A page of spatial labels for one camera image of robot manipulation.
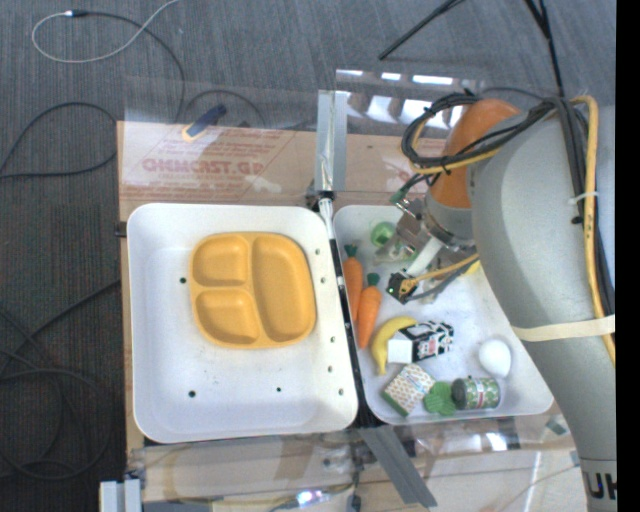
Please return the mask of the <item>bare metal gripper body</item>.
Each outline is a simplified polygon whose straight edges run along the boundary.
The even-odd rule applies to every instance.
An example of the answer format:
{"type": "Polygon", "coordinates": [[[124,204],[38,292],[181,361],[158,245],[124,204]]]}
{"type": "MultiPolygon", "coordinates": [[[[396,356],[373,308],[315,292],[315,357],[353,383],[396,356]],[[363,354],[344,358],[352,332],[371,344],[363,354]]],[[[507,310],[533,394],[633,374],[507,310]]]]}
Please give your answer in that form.
{"type": "Polygon", "coordinates": [[[412,266],[447,266],[476,252],[470,208],[414,199],[402,210],[396,233],[413,250],[412,266]]]}

